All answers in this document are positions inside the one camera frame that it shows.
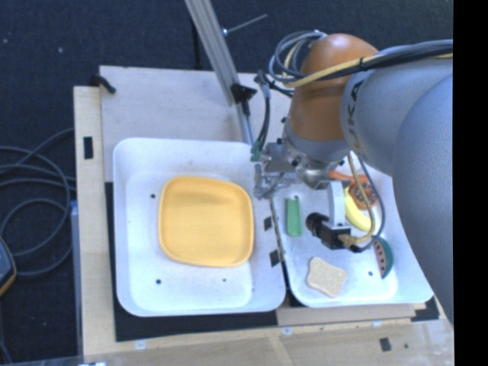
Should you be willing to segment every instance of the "beige sponge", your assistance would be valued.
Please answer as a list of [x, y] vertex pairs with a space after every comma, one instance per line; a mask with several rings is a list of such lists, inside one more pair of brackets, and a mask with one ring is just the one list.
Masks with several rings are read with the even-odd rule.
[[342, 268], [330, 265], [321, 258], [310, 260], [307, 284], [312, 289], [321, 291], [329, 297], [337, 297], [347, 278], [348, 275]]

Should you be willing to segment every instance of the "black floor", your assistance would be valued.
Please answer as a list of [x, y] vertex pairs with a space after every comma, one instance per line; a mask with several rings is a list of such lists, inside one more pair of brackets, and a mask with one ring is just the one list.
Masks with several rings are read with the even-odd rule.
[[[268, 15], [227, 38], [240, 72], [265, 69], [276, 43], [299, 30], [348, 32], [378, 49], [453, 37], [454, 0], [212, 1], [223, 27]], [[203, 64], [210, 69], [206, 58]], [[33, 149], [73, 127], [72, 88], [88, 85], [100, 65], [193, 69], [191, 22], [183, 0], [0, 0], [0, 167], [23, 156], [6, 146]], [[72, 133], [41, 153], [75, 176]], [[39, 159], [28, 163], [45, 166]], [[12, 252], [22, 252], [55, 230], [66, 189], [5, 184], [33, 175], [26, 169], [5, 170], [0, 168], [0, 222], [19, 204], [37, 199], [0, 224]], [[75, 198], [74, 191], [70, 197]], [[18, 256], [19, 271], [58, 261], [70, 238], [68, 221], [42, 250]], [[0, 302], [0, 336], [14, 361], [76, 354], [71, 256], [49, 274], [19, 278]]]

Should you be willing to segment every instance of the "white sponge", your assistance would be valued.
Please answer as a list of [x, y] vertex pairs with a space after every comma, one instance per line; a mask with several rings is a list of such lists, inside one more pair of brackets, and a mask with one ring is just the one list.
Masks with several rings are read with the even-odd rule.
[[310, 260], [307, 284], [312, 289], [321, 291], [329, 297], [337, 297], [347, 278], [348, 275], [342, 268], [330, 265], [321, 258]]

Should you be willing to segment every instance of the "orange plate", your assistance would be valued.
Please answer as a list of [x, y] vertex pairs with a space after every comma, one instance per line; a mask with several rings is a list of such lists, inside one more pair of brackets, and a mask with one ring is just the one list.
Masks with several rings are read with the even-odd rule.
[[178, 176], [162, 189], [159, 244], [189, 265], [233, 267], [249, 259], [254, 217], [247, 192], [229, 181]]

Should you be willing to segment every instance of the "metal pole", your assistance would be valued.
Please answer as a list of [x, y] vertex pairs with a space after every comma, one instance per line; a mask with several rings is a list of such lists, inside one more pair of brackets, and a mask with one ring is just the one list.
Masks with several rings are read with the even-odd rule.
[[[230, 55], [226, 41], [222, 34], [222, 27], [219, 25], [214, 7], [210, 0], [185, 0], [191, 18], [197, 28], [201, 42], [207, 52], [213, 70], [222, 87], [223, 93], [229, 105], [235, 104], [231, 86], [240, 84], [236, 67]], [[241, 107], [237, 107], [239, 125], [242, 133], [242, 140], [253, 144], [251, 124], [248, 116], [244, 115]]]

